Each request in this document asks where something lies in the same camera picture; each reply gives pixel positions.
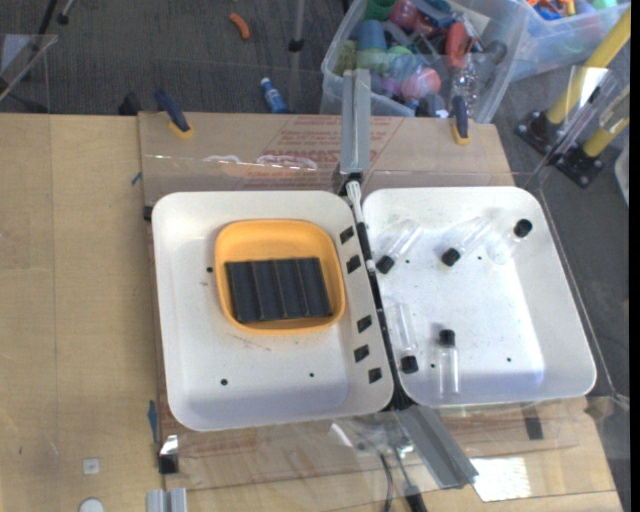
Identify thin black and white rod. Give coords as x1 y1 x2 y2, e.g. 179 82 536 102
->
345 180 412 410

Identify orange plate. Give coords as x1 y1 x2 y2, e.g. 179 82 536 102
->
213 218 347 335

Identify black ribbed rack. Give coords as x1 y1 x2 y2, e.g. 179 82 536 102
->
223 256 335 324

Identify clear plastic bottle black cap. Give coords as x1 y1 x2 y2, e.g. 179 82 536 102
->
485 217 534 266
374 218 424 275
384 297 420 375
435 328 461 399
440 215 496 268

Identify brown cardboard board red print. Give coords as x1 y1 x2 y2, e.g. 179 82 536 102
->
137 110 621 501

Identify white plastic tray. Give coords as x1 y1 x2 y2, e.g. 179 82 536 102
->
150 189 395 432
360 186 598 409

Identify blue bottle white cap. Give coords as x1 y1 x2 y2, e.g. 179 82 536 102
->
259 76 290 114

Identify clear storage bin with toys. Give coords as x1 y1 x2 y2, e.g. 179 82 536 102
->
319 0 531 124
509 0 631 84

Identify orange curved toy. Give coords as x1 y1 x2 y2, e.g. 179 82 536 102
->
228 12 251 41

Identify yellow post with black base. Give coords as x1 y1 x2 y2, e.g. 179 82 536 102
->
554 115 630 189
514 4 631 156

